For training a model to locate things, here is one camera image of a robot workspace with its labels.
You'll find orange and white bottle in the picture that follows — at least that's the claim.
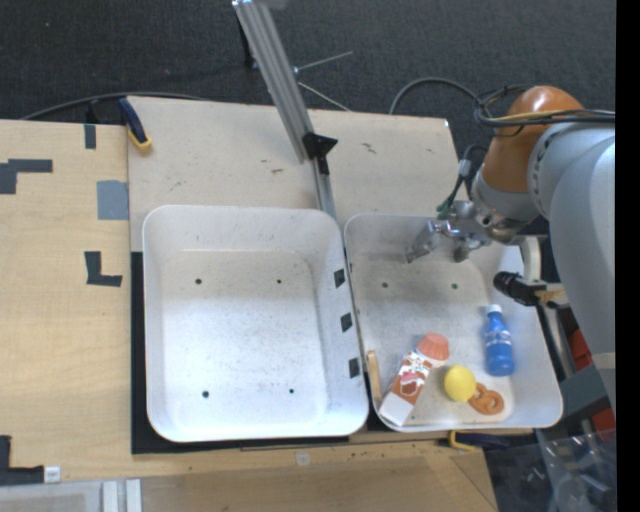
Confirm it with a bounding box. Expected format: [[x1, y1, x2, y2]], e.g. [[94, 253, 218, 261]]
[[377, 332, 451, 428]]

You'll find brown pretzel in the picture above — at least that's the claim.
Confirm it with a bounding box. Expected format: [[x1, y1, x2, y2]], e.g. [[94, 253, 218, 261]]
[[467, 382, 507, 416]]

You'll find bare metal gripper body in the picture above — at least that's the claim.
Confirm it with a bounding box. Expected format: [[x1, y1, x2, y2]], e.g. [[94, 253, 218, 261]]
[[427, 200, 527, 250]]

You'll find white plastic tray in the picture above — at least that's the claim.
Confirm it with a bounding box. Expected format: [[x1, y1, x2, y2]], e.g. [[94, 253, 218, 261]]
[[141, 203, 371, 444], [342, 212, 565, 434]]

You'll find black cylinder on white bracket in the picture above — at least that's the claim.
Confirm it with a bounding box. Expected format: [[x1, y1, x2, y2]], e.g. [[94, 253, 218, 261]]
[[492, 234, 567, 309]]

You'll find blue plastic bottle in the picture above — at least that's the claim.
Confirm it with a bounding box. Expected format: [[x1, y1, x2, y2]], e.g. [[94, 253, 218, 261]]
[[480, 303, 517, 378]]

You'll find yellow lemon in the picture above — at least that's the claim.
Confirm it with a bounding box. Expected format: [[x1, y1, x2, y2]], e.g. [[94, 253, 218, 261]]
[[443, 364, 478, 404]]

